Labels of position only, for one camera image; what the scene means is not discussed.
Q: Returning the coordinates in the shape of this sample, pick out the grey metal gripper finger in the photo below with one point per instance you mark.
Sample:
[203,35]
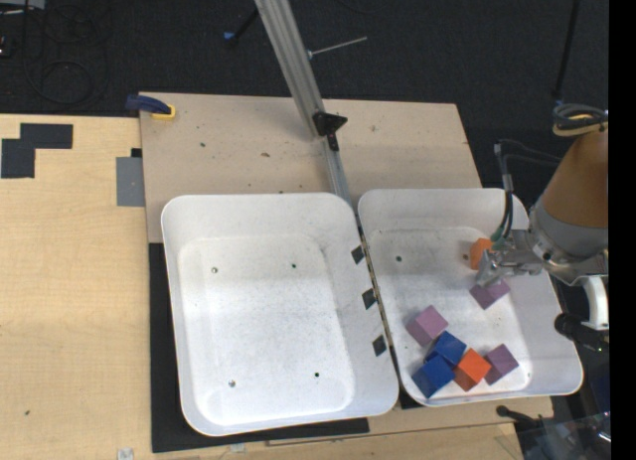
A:
[505,275]
[487,273]

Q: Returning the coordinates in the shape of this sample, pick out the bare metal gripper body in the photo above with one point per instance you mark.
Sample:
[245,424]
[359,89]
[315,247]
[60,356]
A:
[522,254]

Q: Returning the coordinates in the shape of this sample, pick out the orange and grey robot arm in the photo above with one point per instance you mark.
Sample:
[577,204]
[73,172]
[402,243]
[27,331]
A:
[579,185]

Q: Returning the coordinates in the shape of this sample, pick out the purple cube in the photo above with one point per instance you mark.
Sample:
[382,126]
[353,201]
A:
[427,325]
[502,362]
[489,294]

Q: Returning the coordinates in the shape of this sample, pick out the orange cube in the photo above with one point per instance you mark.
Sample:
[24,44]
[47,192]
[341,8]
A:
[478,252]
[472,369]

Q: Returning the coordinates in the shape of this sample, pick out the white plastic tray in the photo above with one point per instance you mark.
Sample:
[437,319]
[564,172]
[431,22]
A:
[427,274]
[268,324]

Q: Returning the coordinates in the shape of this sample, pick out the blue cube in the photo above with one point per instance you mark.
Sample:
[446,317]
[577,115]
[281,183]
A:
[451,346]
[433,374]

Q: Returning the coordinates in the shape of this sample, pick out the pale wood board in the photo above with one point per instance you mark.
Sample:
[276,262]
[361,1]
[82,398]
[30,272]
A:
[238,150]

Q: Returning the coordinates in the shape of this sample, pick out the black cylinder on white bracket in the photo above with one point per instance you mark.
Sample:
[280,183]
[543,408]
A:
[596,299]

